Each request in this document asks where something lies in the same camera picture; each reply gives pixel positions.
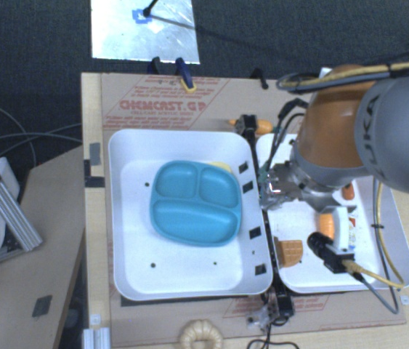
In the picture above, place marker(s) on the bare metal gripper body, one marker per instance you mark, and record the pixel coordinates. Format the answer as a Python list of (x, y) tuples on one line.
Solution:
[(291, 185)]

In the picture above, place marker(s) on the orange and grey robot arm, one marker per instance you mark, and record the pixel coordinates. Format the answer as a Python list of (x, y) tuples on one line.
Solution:
[(389, 129)]

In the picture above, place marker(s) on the thin black rod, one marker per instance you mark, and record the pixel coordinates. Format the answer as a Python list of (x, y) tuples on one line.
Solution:
[(254, 151)]

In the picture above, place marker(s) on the orange bread roll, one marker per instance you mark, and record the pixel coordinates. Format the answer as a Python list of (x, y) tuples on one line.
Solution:
[(326, 225)]

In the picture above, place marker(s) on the orange sausage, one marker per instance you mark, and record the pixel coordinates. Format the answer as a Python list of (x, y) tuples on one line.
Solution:
[(348, 192)]

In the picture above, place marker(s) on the orange carrot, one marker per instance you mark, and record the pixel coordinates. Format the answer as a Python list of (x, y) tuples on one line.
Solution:
[(264, 126)]

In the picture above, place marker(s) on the brown waffle biscuit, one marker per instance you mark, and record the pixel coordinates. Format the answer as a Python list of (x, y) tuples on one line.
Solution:
[(289, 253)]

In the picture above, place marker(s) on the white printed carton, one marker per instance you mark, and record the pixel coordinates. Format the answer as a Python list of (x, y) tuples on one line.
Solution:
[(352, 231)]

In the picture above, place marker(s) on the white plastic tray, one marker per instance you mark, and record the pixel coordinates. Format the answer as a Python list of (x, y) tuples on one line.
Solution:
[(189, 267), (306, 278)]

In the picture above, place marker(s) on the blue divided plate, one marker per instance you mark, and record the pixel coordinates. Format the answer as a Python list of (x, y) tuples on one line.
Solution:
[(193, 209)]

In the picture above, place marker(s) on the brown cardboard board red print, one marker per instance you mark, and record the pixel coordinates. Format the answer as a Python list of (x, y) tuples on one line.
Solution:
[(197, 315)]

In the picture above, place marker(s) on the beige doughnut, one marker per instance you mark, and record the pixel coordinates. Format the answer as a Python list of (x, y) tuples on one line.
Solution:
[(189, 336)]

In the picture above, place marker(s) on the black cylinder on white bracket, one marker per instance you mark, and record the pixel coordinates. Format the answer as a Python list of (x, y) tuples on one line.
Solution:
[(335, 258)]

